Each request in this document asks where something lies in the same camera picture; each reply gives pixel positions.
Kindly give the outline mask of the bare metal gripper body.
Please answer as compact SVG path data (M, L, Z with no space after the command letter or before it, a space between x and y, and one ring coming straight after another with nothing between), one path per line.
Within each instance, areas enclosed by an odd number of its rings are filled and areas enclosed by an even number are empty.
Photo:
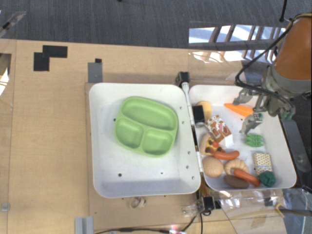
M288 98L278 93L275 93L275 96L260 93L253 111L257 113L267 112L272 117L293 117L295 106Z

